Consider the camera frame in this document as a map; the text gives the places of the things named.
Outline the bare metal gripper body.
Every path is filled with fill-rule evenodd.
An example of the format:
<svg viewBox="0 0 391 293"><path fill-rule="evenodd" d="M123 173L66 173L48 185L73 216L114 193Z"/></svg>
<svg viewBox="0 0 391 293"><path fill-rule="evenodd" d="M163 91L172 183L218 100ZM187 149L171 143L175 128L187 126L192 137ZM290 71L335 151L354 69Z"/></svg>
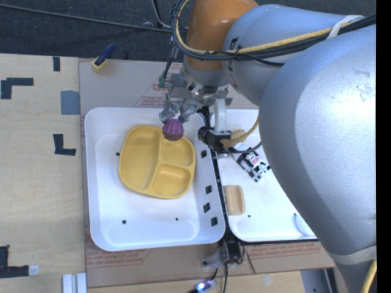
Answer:
<svg viewBox="0 0 391 293"><path fill-rule="evenodd" d="M228 97L228 85L208 86L186 73L171 74L164 81L164 85L167 89L165 99L178 103L178 113L180 113L180 106L184 104L195 105L197 112L202 107L212 106L218 99L225 101L228 106L233 100Z"/></svg>

